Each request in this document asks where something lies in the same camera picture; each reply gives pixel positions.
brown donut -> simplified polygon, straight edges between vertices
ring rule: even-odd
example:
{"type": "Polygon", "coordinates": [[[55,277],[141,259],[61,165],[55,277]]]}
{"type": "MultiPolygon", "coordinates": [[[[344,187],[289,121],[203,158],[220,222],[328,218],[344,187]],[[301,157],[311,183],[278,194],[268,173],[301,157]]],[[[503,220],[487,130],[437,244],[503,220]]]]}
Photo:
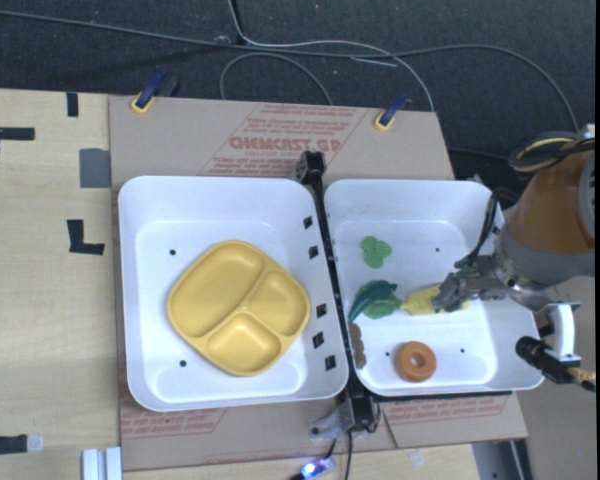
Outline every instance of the brown donut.
{"type": "Polygon", "coordinates": [[[420,341],[410,341],[396,354],[396,370],[404,380],[422,382],[436,371],[436,355],[420,341]]]}

black floor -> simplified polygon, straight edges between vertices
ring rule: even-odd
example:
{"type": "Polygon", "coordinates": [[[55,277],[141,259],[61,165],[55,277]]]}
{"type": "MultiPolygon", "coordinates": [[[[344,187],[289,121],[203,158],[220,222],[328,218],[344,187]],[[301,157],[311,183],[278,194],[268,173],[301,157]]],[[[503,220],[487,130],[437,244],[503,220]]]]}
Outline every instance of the black floor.
{"type": "Polygon", "coordinates": [[[595,122],[596,0],[232,1],[235,15],[229,0],[0,0],[205,42],[0,15],[0,87],[134,94],[164,67],[182,97],[383,107],[407,91],[406,109],[438,112],[456,176],[516,193],[524,182],[502,160],[516,144],[595,122]],[[312,40],[375,49],[276,52],[293,63],[253,55],[312,40]],[[379,50],[400,56],[369,58],[379,50]]]}

yellow plate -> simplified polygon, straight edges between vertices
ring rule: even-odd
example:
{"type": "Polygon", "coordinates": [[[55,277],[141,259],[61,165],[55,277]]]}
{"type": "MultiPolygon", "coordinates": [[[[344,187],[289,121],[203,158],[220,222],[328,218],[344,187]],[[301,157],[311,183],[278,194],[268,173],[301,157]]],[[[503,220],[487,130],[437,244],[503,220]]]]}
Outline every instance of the yellow plate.
{"type": "Polygon", "coordinates": [[[214,245],[176,281],[167,300],[171,325],[213,364],[234,375],[262,373],[309,321],[304,288],[251,244],[214,245]]]}

